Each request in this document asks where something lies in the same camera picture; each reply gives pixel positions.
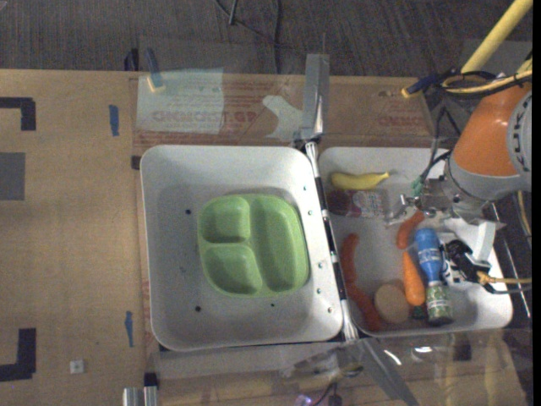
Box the small green can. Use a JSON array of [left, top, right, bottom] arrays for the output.
[[424, 283, 456, 326]]

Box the yellow banana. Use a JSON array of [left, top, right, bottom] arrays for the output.
[[330, 170, 391, 192]]

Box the dark red and white packet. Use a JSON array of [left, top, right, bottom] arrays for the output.
[[325, 188, 393, 220]]

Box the blue bottle white label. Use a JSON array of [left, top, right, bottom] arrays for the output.
[[413, 227, 445, 288]]

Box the tan round biscuit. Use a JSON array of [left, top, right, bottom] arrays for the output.
[[373, 278, 412, 326]]

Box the orange carrot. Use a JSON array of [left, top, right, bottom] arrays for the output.
[[396, 210, 426, 250], [402, 250, 427, 319]]

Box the orange sausage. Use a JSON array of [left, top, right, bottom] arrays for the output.
[[339, 232, 384, 333]]

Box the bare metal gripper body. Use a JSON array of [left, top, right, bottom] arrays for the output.
[[418, 178, 462, 220]]

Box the green divided plate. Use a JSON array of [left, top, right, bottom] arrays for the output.
[[196, 193, 311, 299]]

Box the white plastic tray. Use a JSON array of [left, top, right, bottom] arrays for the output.
[[316, 145, 515, 339], [139, 143, 345, 353]]

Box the brown cardboard board red print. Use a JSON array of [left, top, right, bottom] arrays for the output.
[[128, 73, 527, 406]]

